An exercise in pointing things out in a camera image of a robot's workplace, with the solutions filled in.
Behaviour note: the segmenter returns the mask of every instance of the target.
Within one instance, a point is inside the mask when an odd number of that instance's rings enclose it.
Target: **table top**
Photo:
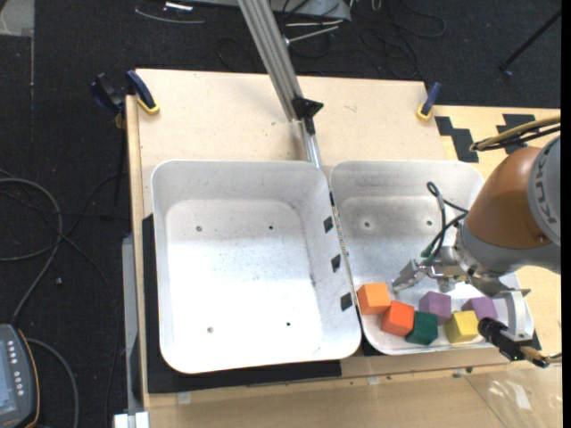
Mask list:
[[[140,224],[152,212],[150,176],[154,167],[172,159],[291,161],[304,160],[304,154],[299,128],[286,121],[267,75],[176,70],[138,70],[137,73],[161,106],[158,114],[149,116],[137,108],[133,97],[127,100],[138,326],[140,339],[145,343]],[[462,132],[456,130],[466,130],[478,141],[497,134],[497,126],[505,125],[513,116],[534,115],[540,119],[558,111],[435,106],[434,117],[424,121],[416,115],[418,106],[426,99],[424,84],[420,82],[313,77],[299,77],[299,80],[306,97],[325,104],[315,117],[315,124],[327,175],[335,164],[347,160],[457,160],[459,154],[461,159],[465,154],[459,151],[461,138],[457,136]],[[546,138],[534,141],[539,146],[545,142]],[[505,158],[506,153],[502,152],[480,152],[479,161],[472,164],[486,178]],[[518,271],[518,280],[522,287],[532,289],[526,300],[543,350],[546,353],[561,351],[560,276],[539,268],[524,268]],[[145,388],[145,348],[141,348],[140,353]],[[451,378],[459,369],[473,366],[477,373],[461,379]],[[163,420],[167,416],[172,422],[170,426],[174,427],[187,426],[189,411],[208,426],[230,426],[228,420],[232,417],[243,421],[238,425],[298,426],[299,421],[279,422],[279,416],[270,422],[272,415],[263,407],[275,405],[286,414],[286,408],[294,405],[308,416],[308,411],[320,411],[316,401],[323,396],[321,392],[325,392],[332,401],[343,402],[331,404],[335,410],[324,407],[320,412],[325,419],[331,418],[327,426],[347,426],[341,420],[350,419],[359,420],[360,426],[372,426],[366,414],[382,413],[386,406],[378,406],[378,399],[398,399],[394,391],[401,392],[404,399],[409,399],[405,395],[412,391],[418,395],[414,403],[418,404],[418,410],[413,414],[418,416],[424,411],[430,414],[432,409],[422,401],[422,389],[434,393],[428,390],[432,385],[454,396],[445,403],[439,400],[439,410],[460,405],[467,413],[480,417],[479,423],[482,417],[488,417],[490,426],[502,426],[498,422],[498,411],[491,408],[490,403],[475,398],[476,376],[484,371],[500,374],[513,371],[527,373],[526,378],[543,382],[548,373],[541,372],[546,370],[539,370],[537,374],[532,368],[527,363],[508,364],[494,348],[410,356],[363,357],[357,353],[342,360],[341,379],[192,391],[186,395],[149,394],[144,390],[143,403],[152,420]],[[554,392],[560,395],[560,367],[552,368],[549,375],[555,375],[551,379]],[[201,404],[190,407],[180,404],[188,399]],[[217,411],[213,408],[219,407],[221,400],[225,401],[224,414],[216,417],[213,413]],[[256,424],[247,423],[245,419],[252,407],[258,408],[254,411]],[[395,422],[405,423],[407,417],[412,416],[403,405],[396,405],[393,411]],[[436,412],[434,418],[428,420],[431,420],[428,425],[434,426],[442,421],[439,422]]]

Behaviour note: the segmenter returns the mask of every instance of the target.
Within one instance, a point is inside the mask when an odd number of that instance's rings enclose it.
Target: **purple block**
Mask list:
[[[443,325],[446,320],[452,317],[451,297],[445,293],[427,292],[418,301],[418,310],[434,314],[437,317],[437,324]]]
[[[484,317],[498,318],[496,307],[492,299],[487,296],[470,298],[462,305],[462,310],[473,310],[478,320],[482,320]]]

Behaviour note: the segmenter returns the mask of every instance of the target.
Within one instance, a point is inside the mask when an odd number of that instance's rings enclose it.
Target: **black bracket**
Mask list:
[[[310,136],[315,135],[315,124],[313,123],[313,116],[315,116],[318,111],[323,108],[323,103],[314,102],[308,98],[303,98],[301,96],[296,96],[292,100],[292,105],[294,106],[295,115],[297,119],[305,122],[305,129]]]

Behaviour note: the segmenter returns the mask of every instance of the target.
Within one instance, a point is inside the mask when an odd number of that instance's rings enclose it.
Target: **orange block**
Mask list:
[[[391,307],[383,313],[381,330],[397,336],[406,336],[413,328],[414,307],[400,301],[392,301]]]
[[[389,289],[384,282],[362,285],[357,291],[357,299],[363,316],[382,314],[391,306]]]

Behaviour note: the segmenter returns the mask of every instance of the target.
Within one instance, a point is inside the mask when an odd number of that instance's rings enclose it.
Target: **yellow block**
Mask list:
[[[450,343],[472,341],[479,335],[478,317],[473,310],[454,312],[444,323],[444,330]]]

